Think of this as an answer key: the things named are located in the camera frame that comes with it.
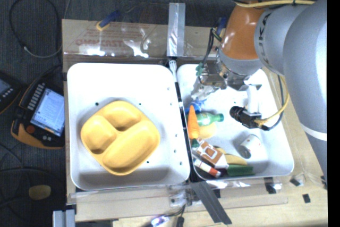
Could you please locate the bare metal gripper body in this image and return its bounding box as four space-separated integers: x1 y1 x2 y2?
199 57 252 90

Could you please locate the blue toy object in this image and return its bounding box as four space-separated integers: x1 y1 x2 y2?
191 99 204 115

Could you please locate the green plastic bottle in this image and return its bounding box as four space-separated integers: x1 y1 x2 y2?
195 112 225 127

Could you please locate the orange carrot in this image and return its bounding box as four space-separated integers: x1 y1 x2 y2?
187 105 201 140

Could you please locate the pale yellow toy food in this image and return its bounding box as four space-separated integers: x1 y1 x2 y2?
198 123 217 140

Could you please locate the brown and white carton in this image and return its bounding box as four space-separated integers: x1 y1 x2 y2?
191 138 230 169

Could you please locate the white plastic tray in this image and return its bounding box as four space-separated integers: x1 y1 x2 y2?
66 62 191 191
176 63 295 182

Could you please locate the white can with red dots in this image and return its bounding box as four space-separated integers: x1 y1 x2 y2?
236 133 262 159

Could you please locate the white red orange tube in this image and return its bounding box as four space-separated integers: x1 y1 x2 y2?
193 158 222 179

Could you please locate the green flat block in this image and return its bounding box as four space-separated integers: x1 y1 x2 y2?
225 164 256 177

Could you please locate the yellow divided plate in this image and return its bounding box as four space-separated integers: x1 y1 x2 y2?
80 99 162 176

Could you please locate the black cylinder on white bracket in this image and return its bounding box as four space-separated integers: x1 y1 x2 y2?
229 75 264 130

